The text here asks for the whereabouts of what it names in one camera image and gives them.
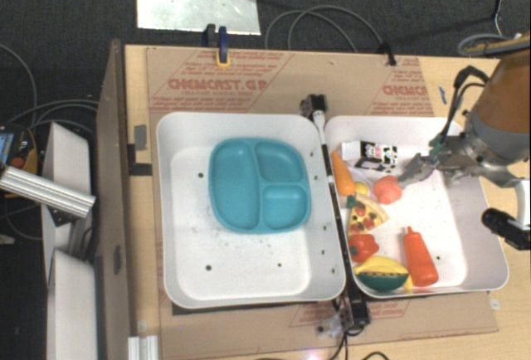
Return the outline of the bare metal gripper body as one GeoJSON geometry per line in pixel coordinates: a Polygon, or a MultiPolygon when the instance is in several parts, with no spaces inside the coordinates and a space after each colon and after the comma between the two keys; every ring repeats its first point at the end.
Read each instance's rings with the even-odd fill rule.
{"type": "Polygon", "coordinates": [[[445,170],[470,168],[473,175],[468,178],[485,178],[495,186],[517,186],[521,178],[509,171],[514,160],[500,156],[481,139],[472,134],[448,136],[438,153],[436,169],[445,181],[445,170]]]}

